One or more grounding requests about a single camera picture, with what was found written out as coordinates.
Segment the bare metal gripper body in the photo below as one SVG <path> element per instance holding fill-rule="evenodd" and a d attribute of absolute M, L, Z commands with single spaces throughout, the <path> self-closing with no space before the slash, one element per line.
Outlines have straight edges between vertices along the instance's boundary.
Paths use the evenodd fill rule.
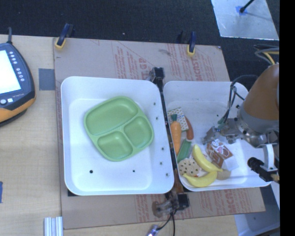
<path fill-rule="evenodd" d="M 267 134 L 255 132 L 239 118 L 221 119 L 219 121 L 219 129 L 221 136 L 237 135 L 237 140 L 246 141 L 254 148 L 267 144 Z"/>

